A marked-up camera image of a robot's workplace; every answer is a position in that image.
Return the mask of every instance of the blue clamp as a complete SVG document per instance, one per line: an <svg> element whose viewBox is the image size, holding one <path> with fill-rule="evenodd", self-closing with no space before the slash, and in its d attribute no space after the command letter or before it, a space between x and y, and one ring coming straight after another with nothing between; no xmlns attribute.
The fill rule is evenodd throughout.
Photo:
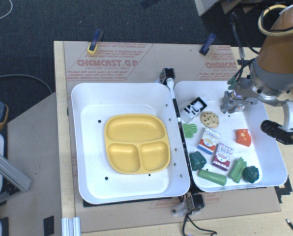
<svg viewBox="0 0 293 236"><path fill-rule="evenodd" d="M208 53L210 45L214 42L216 35L211 33L209 38L205 41L205 44L201 47L199 53L204 56Z"/></svg>
<svg viewBox="0 0 293 236"><path fill-rule="evenodd" d="M97 29L93 36L92 42L88 45L88 54L93 55L97 50L97 42L102 39L101 30Z"/></svg>

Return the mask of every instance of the wooden table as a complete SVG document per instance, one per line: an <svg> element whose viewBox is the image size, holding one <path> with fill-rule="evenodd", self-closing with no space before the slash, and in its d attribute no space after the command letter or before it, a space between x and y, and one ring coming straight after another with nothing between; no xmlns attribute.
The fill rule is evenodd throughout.
<svg viewBox="0 0 293 236"><path fill-rule="evenodd" d="M237 48L232 48L234 57L238 57ZM63 41L54 42L55 72L56 72L56 95L58 110L58 132L59 132L59 160L60 160L60 182L61 182L61 206L62 217L73 218L76 216L74 205L74 190L72 181L72 162L70 154L69 121L67 116L67 92L65 79L65 60ZM255 55L245 50L246 59ZM284 119L282 108L266 106L269 119L281 122ZM285 146L279 143L284 158L290 182L293 188L293 145ZM266 236L266 235L293 235L293 231L286 223L289 219L293 223L293 192L282 197L281 212L256 214L240 217L228 217L198 221L199 227L212 229L218 235L233 236ZM181 223L165 225L146 226L130 229L119 229L103 232L86 233L86 236L148 236L148 235L181 235ZM203 235L204 233L195 229L190 223L186 226L187 234Z"/></svg>

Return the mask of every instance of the robotic hand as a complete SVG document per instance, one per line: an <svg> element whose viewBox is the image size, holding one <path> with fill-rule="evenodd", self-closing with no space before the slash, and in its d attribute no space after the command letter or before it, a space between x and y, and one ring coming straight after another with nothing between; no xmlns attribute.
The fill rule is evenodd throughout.
<svg viewBox="0 0 293 236"><path fill-rule="evenodd" d="M270 30L263 25L264 17L273 10L281 10L279 18ZM221 111L243 111L249 104L259 101L271 106L282 106L284 125L265 120L261 130L283 144L293 144L293 101L281 101L278 96L293 88L293 5L274 5L264 10L258 27L267 35L258 56L243 62L242 67L229 81L231 92L225 91ZM249 66L250 74L241 78L242 70Z"/></svg>

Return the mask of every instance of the yellow plate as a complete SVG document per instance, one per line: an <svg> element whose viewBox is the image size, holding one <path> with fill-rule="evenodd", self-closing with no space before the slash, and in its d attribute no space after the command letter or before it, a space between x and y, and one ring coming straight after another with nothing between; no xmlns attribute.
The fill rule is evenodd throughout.
<svg viewBox="0 0 293 236"><path fill-rule="evenodd" d="M114 116L106 122L104 136L108 160L120 173L153 173L165 169L170 162L167 131L156 116Z"/></svg>

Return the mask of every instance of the black fabric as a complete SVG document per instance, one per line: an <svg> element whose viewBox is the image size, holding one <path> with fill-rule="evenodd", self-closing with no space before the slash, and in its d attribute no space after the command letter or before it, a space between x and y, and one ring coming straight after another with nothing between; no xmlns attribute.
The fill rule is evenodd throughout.
<svg viewBox="0 0 293 236"><path fill-rule="evenodd" d="M104 41L203 44L210 33L214 44L237 46L230 13L220 3L202 17L194 0L12 0L13 11L0 20L0 75L36 76L55 90L54 41L91 41L97 28ZM244 25L249 42L260 47L264 36L257 29L261 10L276 2L264 0L245 14L234 11ZM0 0L0 16L9 9ZM30 78L0 79L0 100L10 108L12 120L49 95L47 88Z"/></svg>

